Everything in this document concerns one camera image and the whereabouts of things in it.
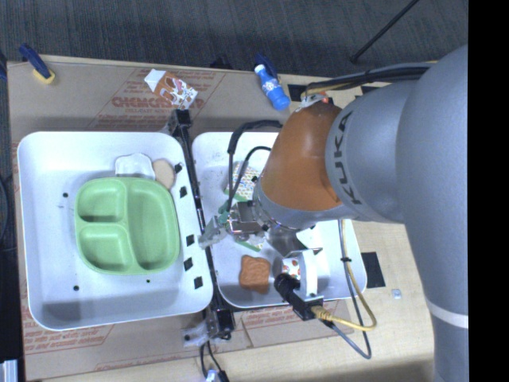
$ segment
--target wooden surface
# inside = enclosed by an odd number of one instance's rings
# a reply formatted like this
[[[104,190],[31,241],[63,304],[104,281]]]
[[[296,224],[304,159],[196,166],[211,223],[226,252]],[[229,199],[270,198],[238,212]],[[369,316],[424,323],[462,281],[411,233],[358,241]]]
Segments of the wooden surface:
[[[72,61],[82,65],[103,64],[103,61],[95,60],[70,60],[59,57],[49,57],[49,59],[60,62]],[[118,69],[118,72],[122,73],[122,68],[131,64],[108,62],[107,65]],[[231,77],[232,83],[235,80],[235,75],[240,73],[235,71],[226,72],[227,77]],[[287,84],[307,84],[310,81],[320,79],[311,79],[305,76],[282,76],[284,86]],[[252,78],[252,80],[255,83],[257,82],[256,78]],[[66,112],[62,110],[64,109],[62,106],[50,106],[52,93],[54,94],[54,90],[58,89],[58,86],[45,88],[45,91],[42,91],[41,94],[42,100],[32,98],[32,103],[39,103],[39,108],[34,109],[37,110],[38,116],[34,116],[32,111],[20,114],[18,111],[13,112],[11,109],[14,141],[19,140],[20,137],[31,131],[44,130],[45,126],[51,126],[52,121],[57,122],[56,129],[58,129],[71,120],[72,128],[70,130],[78,130],[79,122],[84,117],[84,113],[80,112],[87,111],[87,104],[76,101],[76,97],[69,94],[67,104],[74,108],[69,108],[69,117],[66,118],[66,114],[62,114],[62,112]],[[222,94],[222,97],[218,97],[219,89],[215,90],[212,93],[215,96],[207,103],[208,107],[204,107],[203,111],[199,112],[200,117],[204,117],[200,129],[205,131],[209,120],[219,120],[217,128],[220,129],[229,123],[228,116],[231,116],[230,122],[234,124],[237,120],[242,119],[243,112],[245,115],[245,112],[253,111],[253,108],[256,107],[263,107],[262,115],[270,115],[272,110],[266,106],[265,98],[260,95],[260,92],[253,91],[253,87],[257,88],[258,85],[252,84],[244,92],[242,92],[243,88],[241,86],[241,92],[226,91]],[[20,98],[25,97],[28,93],[24,89],[27,89],[27,87],[13,88],[13,85],[10,84],[10,96],[16,93]],[[355,98],[355,95],[359,94],[360,90],[357,88],[347,92],[334,92],[332,97],[336,104],[344,107]],[[245,101],[246,98],[252,100],[254,105],[244,108],[236,106],[240,100]],[[23,108],[23,103],[22,99],[18,101],[18,104],[21,104],[20,109]],[[368,289],[365,292],[365,297],[379,323],[377,328],[368,334],[373,351],[372,359],[369,361],[363,359],[339,337],[216,354],[216,359],[227,371],[232,382],[260,380],[341,380],[345,382],[366,380],[403,382],[412,380],[427,382],[432,380],[433,333],[431,321],[425,306],[422,285],[404,227],[396,224],[359,222],[356,222],[354,226],[361,251],[375,251],[377,253],[386,283],[385,287]],[[393,297],[393,289],[401,291],[402,297],[400,299]],[[347,304],[351,317],[354,318],[355,311],[352,302],[348,301]],[[364,349],[361,332],[356,331],[350,336]],[[139,357],[144,357],[144,352],[140,352]],[[206,357],[206,364],[210,364],[208,357]],[[192,357],[119,368],[100,373],[92,372],[77,376],[66,376],[52,380],[69,382],[78,380],[121,380],[123,382],[171,380],[189,382],[204,380],[204,378],[201,374],[200,359]]]

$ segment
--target blue clip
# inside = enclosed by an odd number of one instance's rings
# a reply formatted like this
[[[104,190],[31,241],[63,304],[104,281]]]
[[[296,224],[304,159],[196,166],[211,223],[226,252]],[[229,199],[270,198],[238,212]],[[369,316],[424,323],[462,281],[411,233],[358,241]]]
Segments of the blue clip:
[[[257,53],[254,56],[254,61],[256,62],[257,65],[264,65],[265,70],[270,76],[276,79],[278,78],[278,70],[276,69],[276,67],[269,58],[267,58],[261,53]]]
[[[0,51],[0,80],[7,82],[7,58]]]
[[[45,84],[51,84],[55,79],[55,74],[45,62],[39,57],[39,54],[35,51],[35,49],[30,48],[30,46],[26,43],[21,44],[19,47],[19,52],[22,54],[24,58],[26,58],[30,64],[35,68],[34,75],[44,82]]]

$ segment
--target white tray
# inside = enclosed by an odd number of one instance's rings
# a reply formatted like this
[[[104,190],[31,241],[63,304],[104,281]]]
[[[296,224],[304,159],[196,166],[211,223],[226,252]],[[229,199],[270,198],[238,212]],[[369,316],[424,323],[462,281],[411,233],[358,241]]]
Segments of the white tray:
[[[93,271],[76,246],[76,193],[86,181],[113,177],[117,157],[138,152],[184,167],[170,191],[181,253],[168,269],[150,275]],[[75,329],[195,313],[209,304],[212,281],[198,245],[200,226],[184,154],[174,138],[162,133],[39,132],[21,141],[18,165],[29,308],[43,327]],[[183,187],[187,195],[181,197]],[[188,259],[192,267],[185,270]]]
[[[239,140],[234,161],[242,161],[255,146],[272,146],[276,136],[276,133],[244,133]],[[227,183],[227,148],[230,137],[231,133],[204,133],[192,144],[206,222],[217,214],[217,209],[227,200],[224,188]],[[250,159],[250,166],[262,171],[267,157],[266,151],[254,153]],[[340,260],[342,255],[337,221],[320,222],[314,229],[298,233],[297,237],[310,248],[323,248],[317,255],[318,293],[324,295],[326,300],[350,298],[344,265]],[[345,240],[349,257],[352,259],[354,276],[363,290],[367,284],[367,276],[351,221],[346,222]],[[272,263],[268,294],[245,290],[239,285],[243,255],[263,257]],[[248,309],[285,304],[274,289],[274,277],[280,272],[281,256],[267,242],[260,252],[256,252],[237,244],[232,237],[227,236],[212,246],[212,258],[220,292],[233,306]]]

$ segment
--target green object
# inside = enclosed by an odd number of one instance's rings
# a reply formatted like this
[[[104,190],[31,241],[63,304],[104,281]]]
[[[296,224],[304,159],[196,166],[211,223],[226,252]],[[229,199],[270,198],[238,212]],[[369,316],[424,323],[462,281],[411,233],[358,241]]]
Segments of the green object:
[[[99,178],[76,196],[76,240],[93,270],[119,275],[162,271],[181,248],[169,191],[145,178]]]

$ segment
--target black pole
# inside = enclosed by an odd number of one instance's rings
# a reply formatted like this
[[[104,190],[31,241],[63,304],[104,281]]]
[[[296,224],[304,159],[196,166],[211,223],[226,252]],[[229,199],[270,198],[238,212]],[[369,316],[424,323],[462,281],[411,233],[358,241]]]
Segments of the black pole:
[[[359,51],[357,51],[354,55],[350,57],[350,61],[354,64],[357,62],[359,57],[363,55],[367,49],[369,49],[383,34],[385,34],[390,27],[392,27],[396,22],[403,17],[408,10],[410,10],[412,7],[414,7],[419,0],[412,0],[406,7],[401,10],[398,14],[394,16],[392,20],[390,20],[385,27],[383,27],[372,39],[370,39],[364,47],[362,47]]]

